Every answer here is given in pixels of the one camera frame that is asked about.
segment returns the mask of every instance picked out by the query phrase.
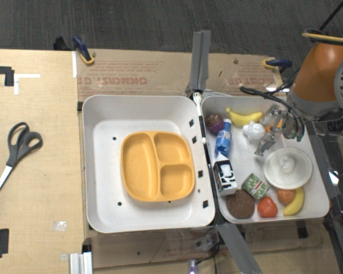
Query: yellow cable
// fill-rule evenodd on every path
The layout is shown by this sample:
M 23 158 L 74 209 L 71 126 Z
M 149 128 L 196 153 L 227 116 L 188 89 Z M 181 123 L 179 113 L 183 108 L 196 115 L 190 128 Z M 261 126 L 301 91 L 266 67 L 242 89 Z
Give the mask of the yellow cable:
M 343 43 L 343 38 L 330 37 L 328 35 L 302 33 L 302 36 L 305 38 L 320 39 L 322 41 Z

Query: orange divided plate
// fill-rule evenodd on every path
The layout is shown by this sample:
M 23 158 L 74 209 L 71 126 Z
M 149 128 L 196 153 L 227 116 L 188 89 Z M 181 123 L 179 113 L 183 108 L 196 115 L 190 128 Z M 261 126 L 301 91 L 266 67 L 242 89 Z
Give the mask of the orange divided plate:
M 142 131 L 128 135 L 121 147 L 121 170 L 128 194 L 139 201 L 182 199 L 194 188 L 189 145 L 172 132 Z

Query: tomato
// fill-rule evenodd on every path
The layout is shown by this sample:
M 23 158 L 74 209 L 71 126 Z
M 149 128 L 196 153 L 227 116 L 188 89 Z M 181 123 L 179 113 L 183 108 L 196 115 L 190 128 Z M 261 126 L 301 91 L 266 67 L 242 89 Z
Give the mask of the tomato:
M 292 202 L 293 198 L 295 198 L 296 190 L 282 190 L 279 189 L 277 191 L 278 201 L 280 201 L 283 205 L 288 205 Z
M 264 197 L 258 204 L 258 212 L 262 217 L 275 217 L 278 208 L 271 197 Z

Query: chocolate cookie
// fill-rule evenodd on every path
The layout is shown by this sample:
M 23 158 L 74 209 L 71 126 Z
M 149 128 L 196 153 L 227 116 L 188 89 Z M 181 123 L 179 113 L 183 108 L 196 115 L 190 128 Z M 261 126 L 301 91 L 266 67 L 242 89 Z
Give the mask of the chocolate cookie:
M 229 195 L 226 205 L 230 214 L 237 219 L 251 217 L 255 208 L 253 197 L 243 190 L 237 190 L 235 194 Z

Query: banana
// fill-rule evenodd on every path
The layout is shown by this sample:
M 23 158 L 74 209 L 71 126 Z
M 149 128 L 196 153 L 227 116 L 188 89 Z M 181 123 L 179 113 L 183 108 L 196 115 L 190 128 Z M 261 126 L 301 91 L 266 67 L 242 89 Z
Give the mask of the banana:
M 304 198 L 304 189 L 302 187 L 296 189 L 295 197 L 293 198 L 292 202 L 288 204 L 284 209 L 284 215 L 288 216 L 297 214 L 304 205 Z
M 258 123 L 258 121 L 262 118 L 262 112 L 254 112 L 250 115 L 240 115 L 236 112 L 233 112 L 229 107 L 226 111 L 230 114 L 231 122 L 238 126 L 249 125 L 250 121 L 254 121 Z

